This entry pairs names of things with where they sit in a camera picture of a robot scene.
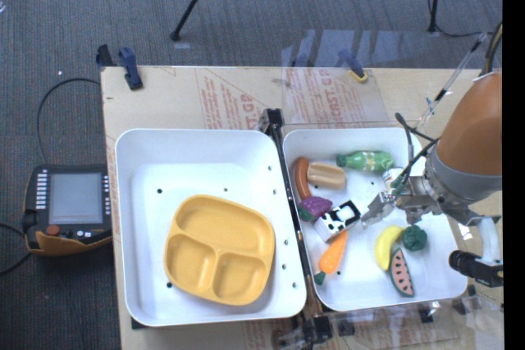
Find black and white cow carton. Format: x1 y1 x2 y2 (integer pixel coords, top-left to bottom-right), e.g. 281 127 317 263
313 198 363 243

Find yellow divided plate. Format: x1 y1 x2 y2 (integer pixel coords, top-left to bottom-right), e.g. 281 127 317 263
162 193 276 307

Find black block with thin wires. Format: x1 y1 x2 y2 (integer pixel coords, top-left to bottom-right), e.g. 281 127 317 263
257 107 285 133
291 314 334 346

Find tan bread bun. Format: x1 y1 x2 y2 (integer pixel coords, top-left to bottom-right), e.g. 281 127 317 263
306 161 347 191

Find red sausage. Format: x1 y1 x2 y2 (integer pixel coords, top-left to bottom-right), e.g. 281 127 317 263
294 156 317 202

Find yellow banana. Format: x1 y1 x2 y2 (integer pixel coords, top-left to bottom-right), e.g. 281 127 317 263
373 225 406 272

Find black cylinder on white bracket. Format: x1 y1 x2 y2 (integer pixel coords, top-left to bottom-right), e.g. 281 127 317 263
448 215 504 289

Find green broccoli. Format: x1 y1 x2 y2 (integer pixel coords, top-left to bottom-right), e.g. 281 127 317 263
400 224 429 252

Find orange carrot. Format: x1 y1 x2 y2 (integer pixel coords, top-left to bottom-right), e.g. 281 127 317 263
313 229 349 287

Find brown cardboard board red print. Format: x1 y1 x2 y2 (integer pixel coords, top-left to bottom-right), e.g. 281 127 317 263
100 66 504 350

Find thin black and white rod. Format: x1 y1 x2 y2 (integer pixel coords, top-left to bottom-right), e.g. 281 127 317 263
268 122 324 319

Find white plastic tray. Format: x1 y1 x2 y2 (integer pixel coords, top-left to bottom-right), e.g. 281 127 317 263
114 128 308 329
281 127 470 313

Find red watermelon slice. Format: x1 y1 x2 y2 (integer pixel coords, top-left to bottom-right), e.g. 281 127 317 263
388 246 416 298

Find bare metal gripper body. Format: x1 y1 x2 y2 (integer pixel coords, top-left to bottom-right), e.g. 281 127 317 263
393 175 447 217

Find green plastic bottle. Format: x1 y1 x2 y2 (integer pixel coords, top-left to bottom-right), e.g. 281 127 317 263
336 149 395 174

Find purple grapes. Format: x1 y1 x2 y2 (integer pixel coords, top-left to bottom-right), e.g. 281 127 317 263
296 195 334 224

